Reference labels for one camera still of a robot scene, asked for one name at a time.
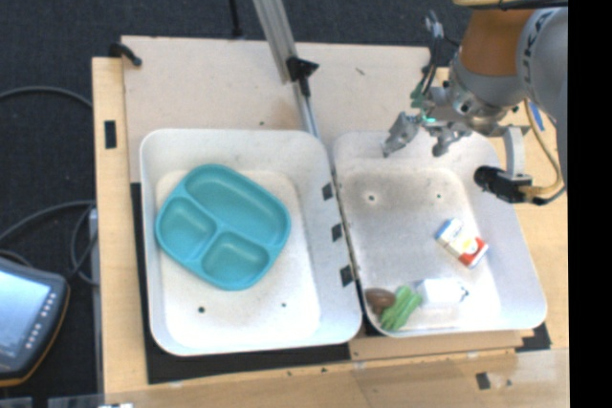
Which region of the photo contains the white plastic tray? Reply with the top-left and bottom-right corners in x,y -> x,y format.
330,129 -> 549,339
138,127 -> 363,357

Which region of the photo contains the brown biscuit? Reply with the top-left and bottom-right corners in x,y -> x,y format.
364,287 -> 398,316

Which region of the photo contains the red and yellow carton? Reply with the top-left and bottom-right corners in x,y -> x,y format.
448,233 -> 491,270

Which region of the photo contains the blue divided plate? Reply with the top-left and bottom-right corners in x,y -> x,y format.
153,162 -> 294,293

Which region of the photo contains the blue and white carton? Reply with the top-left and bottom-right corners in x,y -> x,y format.
433,217 -> 465,249

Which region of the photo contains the green pea pod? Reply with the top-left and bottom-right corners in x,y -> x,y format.
379,285 -> 425,333

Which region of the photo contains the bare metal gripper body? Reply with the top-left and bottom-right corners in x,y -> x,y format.
422,85 -> 512,138

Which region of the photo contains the black cylinder on white bracket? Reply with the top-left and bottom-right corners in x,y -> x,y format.
473,124 -> 535,205

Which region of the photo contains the pale wood board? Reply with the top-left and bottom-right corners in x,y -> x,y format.
120,34 -> 537,362

